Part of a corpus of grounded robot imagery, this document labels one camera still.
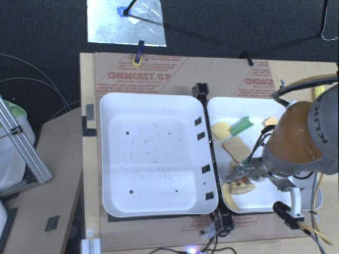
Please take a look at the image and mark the white plastic tray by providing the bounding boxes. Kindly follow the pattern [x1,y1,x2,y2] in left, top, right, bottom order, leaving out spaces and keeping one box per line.
[99,92,220,218]
[206,96,324,214]

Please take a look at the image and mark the brown cardboard board, red print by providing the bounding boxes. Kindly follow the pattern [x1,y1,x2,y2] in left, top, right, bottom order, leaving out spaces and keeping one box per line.
[94,52,325,251]

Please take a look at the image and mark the thin black rod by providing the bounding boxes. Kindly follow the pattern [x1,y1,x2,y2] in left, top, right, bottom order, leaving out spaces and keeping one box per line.
[198,93,230,223]

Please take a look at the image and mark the yellow banana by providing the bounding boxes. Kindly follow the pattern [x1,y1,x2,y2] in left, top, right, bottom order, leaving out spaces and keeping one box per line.
[221,182,240,212]

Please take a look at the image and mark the yellow and orange toy biscuit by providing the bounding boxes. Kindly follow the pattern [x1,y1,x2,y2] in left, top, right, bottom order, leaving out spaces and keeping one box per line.
[262,116,279,128]

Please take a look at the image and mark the yellow toy cheese slice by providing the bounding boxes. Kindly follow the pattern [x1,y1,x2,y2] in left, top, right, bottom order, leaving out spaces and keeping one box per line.
[211,122,231,141]

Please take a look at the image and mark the toy pizza slice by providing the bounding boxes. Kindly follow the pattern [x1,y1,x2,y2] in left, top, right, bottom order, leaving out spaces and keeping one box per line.
[228,176,257,196]

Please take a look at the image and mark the tan toy bread slice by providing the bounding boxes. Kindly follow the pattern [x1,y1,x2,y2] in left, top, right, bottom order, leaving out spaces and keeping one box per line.
[222,136,251,164]

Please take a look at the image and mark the black cylinder on white bracket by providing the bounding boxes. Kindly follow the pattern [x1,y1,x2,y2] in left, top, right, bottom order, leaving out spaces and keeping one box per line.
[272,175,306,230]

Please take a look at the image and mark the green toy celery stick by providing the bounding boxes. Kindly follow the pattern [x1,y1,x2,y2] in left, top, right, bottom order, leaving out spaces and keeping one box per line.
[229,116,255,137]

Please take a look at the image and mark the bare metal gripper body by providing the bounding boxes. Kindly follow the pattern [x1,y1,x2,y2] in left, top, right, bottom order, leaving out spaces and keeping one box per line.
[242,158,297,193]

